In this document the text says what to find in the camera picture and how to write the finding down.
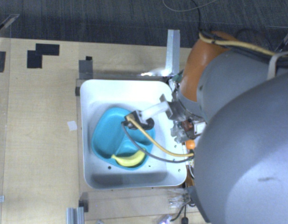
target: gray carpet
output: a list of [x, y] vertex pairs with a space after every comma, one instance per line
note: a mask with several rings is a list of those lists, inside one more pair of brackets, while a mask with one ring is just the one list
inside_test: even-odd
[[[202, 5], [211, 0], [194, 0]], [[166, 0], [175, 9], [189, 0]], [[288, 32], [288, 0], [220, 0], [200, 9], [201, 27], [274, 49]], [[162, 0], [0, 0], [0, 22], [20, 14], [12, 37], [165, 46], [167, 29], [180, 29], [181, 46], [198, 38], [197, 10], [176, 13]]]

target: orange component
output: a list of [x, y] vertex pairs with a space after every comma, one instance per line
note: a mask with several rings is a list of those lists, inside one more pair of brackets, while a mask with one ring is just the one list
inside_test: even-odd
[[[236, 41], [236, 39], [224, 32], [212, 32], [226, 40]], [[187, 62], [183, 77], [180, 82], [180, 91], [188, 99], [197, 101], [197, 88], [200, 77], [206, 66], [218, 55], [229, 49], [219, 45], [208, 44], [200, 39], [193, 46]]]
[[196, 143], [194, 140], [185, 141], [185, 146], [187, 149], [194, 149], [196, 147]]

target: white paper scrap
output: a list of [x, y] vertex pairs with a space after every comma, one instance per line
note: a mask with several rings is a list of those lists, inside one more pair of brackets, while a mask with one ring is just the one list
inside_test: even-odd
[[69, 126], [69, 130], [70, 131], [74, 131], [74, 130], [77, 130], [78, 129], [78, 126], [76, 124], [76, 122], [73, 120], [73, 121], [69, 121], [68, 122], [68, 126]]

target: blue bowl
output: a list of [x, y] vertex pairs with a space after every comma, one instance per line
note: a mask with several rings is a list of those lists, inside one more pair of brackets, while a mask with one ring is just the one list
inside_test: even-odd
[[[121, 122], [125, 121], [124, 117], [131, 111], [123, 108], [113, 107], [108, 109], [100, 118], [93, 132], [91, 140], [92, 151], [102, 160], [127, 170], [140, 168], [147, 161], [147, 155], [143, 161], [136, 167], [124, 167], [119, 165], [111, 156], [115, 154], [118, 157], [132, 156], [138, 151], [138, 148], [129, 140], [121, 127]], [[153, 144], [139, 130], [126, 130], [134, 141], [147, 152], [151, 152]], [[154, 128], [147, 133], [155, 138]]]

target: toy sink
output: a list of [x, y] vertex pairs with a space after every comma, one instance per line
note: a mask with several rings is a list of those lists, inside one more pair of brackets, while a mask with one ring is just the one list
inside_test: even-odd
[[[159, 81], [88, 80], [81, 86], [81, 114], [84, 178], [94, 189], [122, 189], [178, 186], [186, 178], [184, 163], [166, 163], [148, 157], [144, 165], [128, 170], [99, 158], [91, 149], [93, 132], [103, 114], [113, 107], [129, 111], [145, 110], [159, 103], [164, 94], [171, 100], [171, 89]], [[173, 122], [165, 113], [152, 117], [155, 122], [155, 140], [171, 152], [183, 153], [170, 135]], [[180, 160], [152, 147], [151, 154]]]

